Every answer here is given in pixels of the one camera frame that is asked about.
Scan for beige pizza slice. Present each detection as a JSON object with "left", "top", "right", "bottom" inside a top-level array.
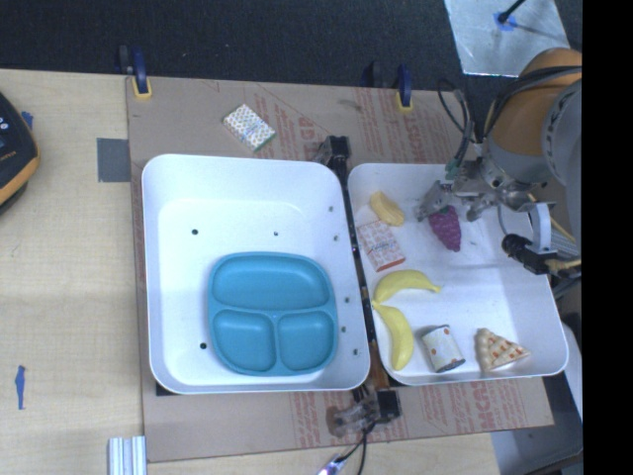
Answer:
[{"left": 474, "top": 327, "right": 532, "bottom": 373}]

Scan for brown cardboard board red print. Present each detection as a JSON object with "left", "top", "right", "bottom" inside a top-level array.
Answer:
[{"left": 124, "top": 75, "right": 556, "bottom": 464}]

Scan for white plastic tray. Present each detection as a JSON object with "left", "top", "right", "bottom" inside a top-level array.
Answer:
[
  {"left": 140, "top": 152, "right": 372, "bottom": 396},
  {"left": 346, "top": 161, "right": 571, "bottom": 387}
]

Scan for black cylinder on white bracket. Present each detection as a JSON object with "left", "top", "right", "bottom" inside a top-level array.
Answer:
[{"left": 500, "top": 202, "right": 561, "bottom": 277}]

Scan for small yellow banana bunch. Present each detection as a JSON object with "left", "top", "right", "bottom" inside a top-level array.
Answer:
[{"left": 369, "top": 190, "right": 407, "bottom": 229}]

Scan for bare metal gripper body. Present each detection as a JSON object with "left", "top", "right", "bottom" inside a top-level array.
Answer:
[{"left": 447, "top": 159, "right": 541, "bottom": 213}]

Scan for black block with thin wires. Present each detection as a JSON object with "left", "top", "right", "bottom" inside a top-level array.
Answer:
[
  {"left": 374, "top": 388, "right": 403, "bottom": 424},
  {"left": 315, "top": 135, "right": 353, "bottom": 168}
]

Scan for orange and white packet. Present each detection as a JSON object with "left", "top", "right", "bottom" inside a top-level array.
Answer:
[{"left": 356, "top": 220, "right": 407, "bottom": 273}]

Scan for white can with orange dots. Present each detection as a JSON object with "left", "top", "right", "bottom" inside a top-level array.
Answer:
[{"left": 420, "top": 324, "right": 467, "bottom": 374}]

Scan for purple grapes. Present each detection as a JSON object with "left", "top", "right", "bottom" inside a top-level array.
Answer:
[{"left": 427, "top": 205, "right": 463, "bottom": 253}]

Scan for thin black and white rod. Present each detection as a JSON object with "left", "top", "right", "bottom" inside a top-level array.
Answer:
[{"left": 338, "top": 164, "right": 383, "bottom": 391}]

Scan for blue divided plate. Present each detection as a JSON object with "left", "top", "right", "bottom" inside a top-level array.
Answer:
[{"left": 207, "top": 250, "right": 340, "bottom": 377}]

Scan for white patterned small carton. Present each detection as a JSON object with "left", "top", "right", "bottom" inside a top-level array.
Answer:
[{"left": 222, "top": 103, "right": 278, "bottom": 154}]

